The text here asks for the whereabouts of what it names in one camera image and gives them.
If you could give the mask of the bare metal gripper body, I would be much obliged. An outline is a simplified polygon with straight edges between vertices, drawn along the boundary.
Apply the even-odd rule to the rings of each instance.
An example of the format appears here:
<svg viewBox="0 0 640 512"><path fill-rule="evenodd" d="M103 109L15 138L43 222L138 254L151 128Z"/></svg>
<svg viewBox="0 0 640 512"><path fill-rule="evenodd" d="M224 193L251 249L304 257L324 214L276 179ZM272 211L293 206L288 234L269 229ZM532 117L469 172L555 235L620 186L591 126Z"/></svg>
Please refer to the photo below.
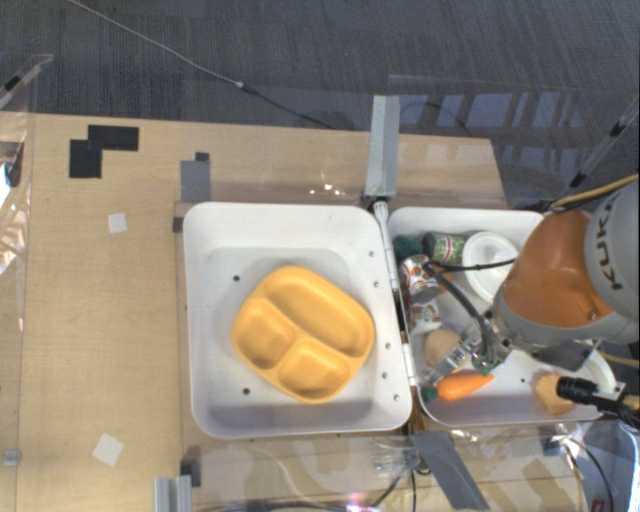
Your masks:
<svg viewBox="0 0 640 512"><path fill-rule="evenodd" d="M471 364L481 374L491 374L498 366L505 363L511 347L503 345L503 339L497 336L492 324L484 317L472 318L471 322L476 322L483 332L483 350L467 351Z"/></svg>

